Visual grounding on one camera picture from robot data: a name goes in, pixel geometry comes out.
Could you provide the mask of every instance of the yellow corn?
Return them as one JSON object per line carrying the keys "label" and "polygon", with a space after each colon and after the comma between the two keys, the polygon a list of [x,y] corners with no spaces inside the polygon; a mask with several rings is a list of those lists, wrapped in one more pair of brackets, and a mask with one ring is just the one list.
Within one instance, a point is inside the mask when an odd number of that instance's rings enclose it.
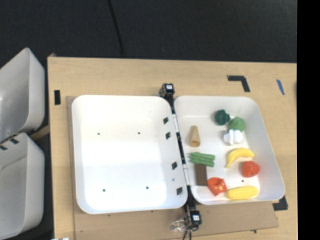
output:
{"label": "yellow corn", "polygon": [[243,200],[255,197],[258,192],[255,186],[240,186],[229,189],[226,196],[233,200]]}

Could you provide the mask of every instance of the white plastic bin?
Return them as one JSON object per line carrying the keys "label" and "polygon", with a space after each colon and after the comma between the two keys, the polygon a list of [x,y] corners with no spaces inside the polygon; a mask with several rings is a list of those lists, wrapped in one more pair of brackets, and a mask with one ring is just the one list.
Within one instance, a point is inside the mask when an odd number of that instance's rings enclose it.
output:
{"label": "white plastic bin", "polygon": [[0,240],[42,220],[45,155],[25,132],[44,116],[45,71],[25,48],[0,69]]}

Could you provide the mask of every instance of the toy tomato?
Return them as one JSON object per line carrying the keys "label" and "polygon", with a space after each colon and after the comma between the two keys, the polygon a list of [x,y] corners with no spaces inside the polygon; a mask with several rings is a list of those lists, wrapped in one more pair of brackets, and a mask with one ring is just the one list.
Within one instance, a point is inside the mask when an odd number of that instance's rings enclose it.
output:
{"label": "toy tomato", "polygon": [[228,190],[224,179],[218,177],[208,179],[208,188],[215,196]]}
{"label": "toy tomato", "polygon": [[245,161],[242,165],[242,175],[244,177],[253,177],[260,171],[260,166],[254,161]]}

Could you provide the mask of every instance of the wooden board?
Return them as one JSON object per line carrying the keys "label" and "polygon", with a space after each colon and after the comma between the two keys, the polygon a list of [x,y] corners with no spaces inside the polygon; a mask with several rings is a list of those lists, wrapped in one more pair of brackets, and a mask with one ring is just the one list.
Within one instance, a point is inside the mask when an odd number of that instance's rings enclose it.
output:
{"label": "wooden board", "polygon": [[[244,91],[241,82],[228,81],[228,75],[245,76],[250,92]],[[281,81],[284,95],[277,80]],[[286,186],[289,209],[276,213],[270,202],[198,205],[203,224],[194,232],[193,238],[208,240],[212,238],[209,235],[218,234],[214,239],[251,239],[256,237],[251,230],[257,229],[264,229],[258,230],[259,239],[298,238],[296,64],[49,57],[55,238],[182,238],[181,233],[172,233],[169,228],[171,221],[183,215],[181,209],[89,215],[79,209],[72,191],[66,98],[85,94],[152,96],[157,95],[163,83],[173,83],[176,96],[247,96],[254,99],[261,110]],[[55,104],[57,91],[60,104]]]}

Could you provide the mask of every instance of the yellow banana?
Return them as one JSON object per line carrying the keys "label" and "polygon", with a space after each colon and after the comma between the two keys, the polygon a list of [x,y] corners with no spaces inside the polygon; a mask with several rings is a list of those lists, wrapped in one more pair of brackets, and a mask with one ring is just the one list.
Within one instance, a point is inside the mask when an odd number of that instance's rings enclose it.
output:
{"label": "yellow banana", "polygon": [[230,165],[237,159],[237,158],[253,158],[255,153],[252,152],[249,148],[240,147],[232,150],[227,156],[227,168],[230,168]]}

